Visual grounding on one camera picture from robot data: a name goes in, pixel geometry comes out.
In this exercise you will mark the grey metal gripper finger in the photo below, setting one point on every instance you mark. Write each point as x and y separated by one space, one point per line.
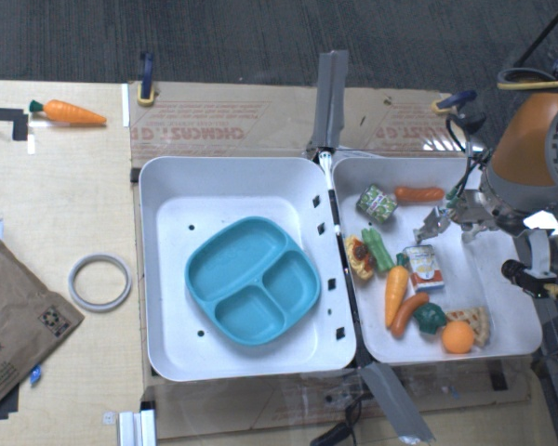
472 234
433 223

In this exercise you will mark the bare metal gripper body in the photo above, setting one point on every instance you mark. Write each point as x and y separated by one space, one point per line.
479 209

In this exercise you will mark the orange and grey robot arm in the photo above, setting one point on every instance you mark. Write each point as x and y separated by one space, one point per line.
523 147

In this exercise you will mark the short orange sausage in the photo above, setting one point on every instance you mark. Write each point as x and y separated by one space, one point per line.
419 194

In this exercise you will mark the white and orange carton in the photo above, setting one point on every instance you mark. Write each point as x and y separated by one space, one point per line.
424 267

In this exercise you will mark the white plastic tray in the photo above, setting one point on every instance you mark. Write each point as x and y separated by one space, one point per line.
176 249
488 286

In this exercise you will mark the green asparagus bundle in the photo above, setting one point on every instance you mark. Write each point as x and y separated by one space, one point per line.
379 251

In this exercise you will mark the orange carrot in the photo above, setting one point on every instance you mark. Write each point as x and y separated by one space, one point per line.
70 112
396 291

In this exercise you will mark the yellow spaghetti toy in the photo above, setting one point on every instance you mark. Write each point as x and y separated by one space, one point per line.
358 260

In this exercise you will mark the pizza slice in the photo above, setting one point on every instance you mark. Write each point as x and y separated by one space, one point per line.
476 321

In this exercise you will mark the green broccoli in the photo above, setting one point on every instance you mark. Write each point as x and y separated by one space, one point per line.
430 318

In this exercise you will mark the long orange sausage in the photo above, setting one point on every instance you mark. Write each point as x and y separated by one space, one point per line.
407 314

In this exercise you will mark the orange ball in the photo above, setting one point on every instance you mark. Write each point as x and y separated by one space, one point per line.
458 337

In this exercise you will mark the blue divided plate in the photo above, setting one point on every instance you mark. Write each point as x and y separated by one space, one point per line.
242 267

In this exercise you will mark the brown cardboard board red print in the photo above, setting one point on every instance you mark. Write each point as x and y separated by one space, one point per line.
223 128

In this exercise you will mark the black cylinder on white bracket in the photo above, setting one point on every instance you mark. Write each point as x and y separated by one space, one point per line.
530 274

